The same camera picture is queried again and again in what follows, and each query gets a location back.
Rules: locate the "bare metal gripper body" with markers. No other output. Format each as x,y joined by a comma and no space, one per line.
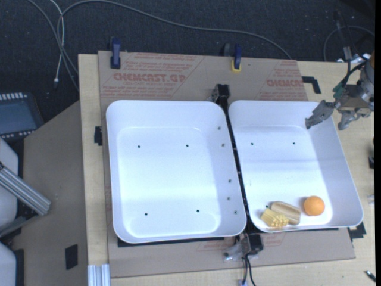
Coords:
354,98

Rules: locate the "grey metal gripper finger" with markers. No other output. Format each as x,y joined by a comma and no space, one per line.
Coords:
320,113
345,121

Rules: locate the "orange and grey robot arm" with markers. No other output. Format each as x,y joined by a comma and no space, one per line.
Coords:
371,68

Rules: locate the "white plastic tray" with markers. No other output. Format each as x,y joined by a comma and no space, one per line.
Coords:
166,171
285,165

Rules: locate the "orange ball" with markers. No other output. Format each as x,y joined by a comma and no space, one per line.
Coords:
314,205

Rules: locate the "thin black rod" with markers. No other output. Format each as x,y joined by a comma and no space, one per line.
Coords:
238,162

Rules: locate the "tan toy bread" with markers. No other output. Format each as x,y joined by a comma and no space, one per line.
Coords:
287,211

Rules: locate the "yellow ridged toy food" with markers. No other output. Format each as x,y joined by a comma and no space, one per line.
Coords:
274,219

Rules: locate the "brown cardboard board red print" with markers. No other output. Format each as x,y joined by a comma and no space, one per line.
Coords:
184,79

